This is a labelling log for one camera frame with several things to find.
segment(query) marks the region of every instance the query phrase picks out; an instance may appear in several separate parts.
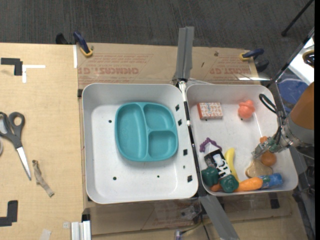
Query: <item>banana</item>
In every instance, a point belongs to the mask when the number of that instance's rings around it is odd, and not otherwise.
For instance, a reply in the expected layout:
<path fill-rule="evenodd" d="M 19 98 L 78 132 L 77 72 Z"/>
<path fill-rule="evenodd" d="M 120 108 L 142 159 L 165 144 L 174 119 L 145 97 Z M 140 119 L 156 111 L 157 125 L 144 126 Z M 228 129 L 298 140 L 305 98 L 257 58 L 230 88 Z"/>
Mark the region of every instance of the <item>banana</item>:
<path fill-rule="evenodd" d="M 238 182 L 240 182 L 238 175 L 237 175 L 237 172 L 236 172 L 236 169 L 234 167 L 234 158 L 235 158 L 235 149 L 233 147 L 231 147 L 225 152 L 224 159 L 231 170 L 231 174 L 235 177 L 235 179 Z"/>

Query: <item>gray floor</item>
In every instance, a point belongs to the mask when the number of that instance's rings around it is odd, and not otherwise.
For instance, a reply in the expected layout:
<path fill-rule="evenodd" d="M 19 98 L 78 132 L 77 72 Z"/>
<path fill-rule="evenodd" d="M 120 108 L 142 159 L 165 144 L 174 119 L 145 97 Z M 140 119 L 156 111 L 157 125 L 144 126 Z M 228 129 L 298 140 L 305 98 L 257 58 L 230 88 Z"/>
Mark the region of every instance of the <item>gray floor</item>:
<path fill-rule="evenodd" d="M 315 3 L 286 37 L 281 32 L 309 0 L 0 0 L 0 42 L 178 44 L 179 28 L 195 27 L 193 46 L 263 48 L 273 77 L 315 25 Z"/>

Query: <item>scissors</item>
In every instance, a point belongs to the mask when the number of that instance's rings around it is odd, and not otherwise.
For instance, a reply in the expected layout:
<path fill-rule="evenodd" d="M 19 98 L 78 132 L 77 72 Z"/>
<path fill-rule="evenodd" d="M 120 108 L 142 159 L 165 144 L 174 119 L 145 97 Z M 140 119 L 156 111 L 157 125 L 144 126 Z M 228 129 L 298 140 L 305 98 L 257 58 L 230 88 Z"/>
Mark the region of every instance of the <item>scissors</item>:
<path fill-rule="evenodd" d="M 21 119 L 20 124 L 15 123 L 16 118 Z M 0 127 L 0 136 L 7 138 L 13 143 L 15 149 L 19 154 L 25 173 L 31 181 L 31 173 L 27 157 L 21 143 L 21 132 L 26 121 L 25 116 L 19 112 L 12 112 L 9 116 L 7 116 L 7 114 L 3 112 L 0 112 L 0 122 L 1 121 L 3 121 L 3 125 L 2 127 Z"/>

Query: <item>teal plate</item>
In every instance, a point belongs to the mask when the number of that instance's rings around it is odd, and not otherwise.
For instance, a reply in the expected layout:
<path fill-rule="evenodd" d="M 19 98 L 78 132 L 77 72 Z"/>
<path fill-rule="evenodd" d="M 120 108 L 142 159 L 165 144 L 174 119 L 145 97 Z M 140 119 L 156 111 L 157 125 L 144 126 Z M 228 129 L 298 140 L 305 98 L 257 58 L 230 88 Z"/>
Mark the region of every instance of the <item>teal plate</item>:
<path fill-rule="evenodd" d="M 178 149 L 175 118 L 166 106 L 158 103 L 123 104 L 115 114 L 115 141 L 120 154 L 128 160 L 168 159 Z"/>

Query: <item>table surface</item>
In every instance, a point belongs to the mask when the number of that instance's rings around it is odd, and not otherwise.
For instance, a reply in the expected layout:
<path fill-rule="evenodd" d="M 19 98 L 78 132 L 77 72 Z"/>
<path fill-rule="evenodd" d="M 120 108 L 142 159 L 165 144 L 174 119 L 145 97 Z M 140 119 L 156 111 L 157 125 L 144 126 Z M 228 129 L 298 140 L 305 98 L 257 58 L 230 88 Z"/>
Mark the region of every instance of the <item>table surface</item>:
<path fill-rule="evenodd" d="M 29 181 L 17 151 L 2 138 L 0 217 L 7 215 L 7 204 L 12 200 L 18 201 L 18 214 L 17 222 L 12 226 L 0 227 L 0 239 L 36 240 L 43 230 L 49 230 L 50 240 L 68 240 L 70 230 L 63 227 L 64 222 L 80 222 L 84 211 L 74 46 L 0 43 L 0 51 L 1 58 L 19 58 L 24 65 L 45 65 L 45 68 L 28 68 L 26 83 L 22 82 L 21 76 L 14 76 L 13 65 L 0 65 L 0 111 L 6 114 L 18 111 L 25 116 L 22 144 L 32 177 Z M 38 160 L 44 180 L 55 193 L 52 197 L 36 184 L 32 160 Z M 307 239 L 299 208 L 291 193 L 284 193 L 283 200 L 287 203 L 283 215 L 232 220 L 240 239 Z M 210 239 L 219 239 L 210 221 L 205 220 L 205 224 Z M 173 237 L 174 229 L 157 229 L 94 235 L 92 239 L 162 240 Z M 205 240 L 207 236 L 199 226 L 188 231 L 183 238 Z"/>

